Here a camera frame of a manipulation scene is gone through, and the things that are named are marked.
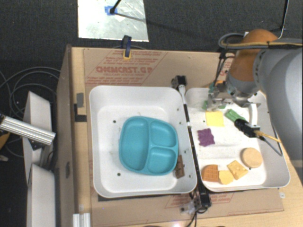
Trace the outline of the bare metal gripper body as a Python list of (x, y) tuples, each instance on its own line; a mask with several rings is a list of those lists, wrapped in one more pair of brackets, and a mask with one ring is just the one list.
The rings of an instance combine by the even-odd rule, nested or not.
[(240, 107), (248, 107), (251, 102), (249, 98), (258, 92), (259, 88), (254, 82), (223, 82), (211, 88), (208, 98), (212, 98), (216, 106), (216, 101), (226, 99), (228, 104), (235, 103)]

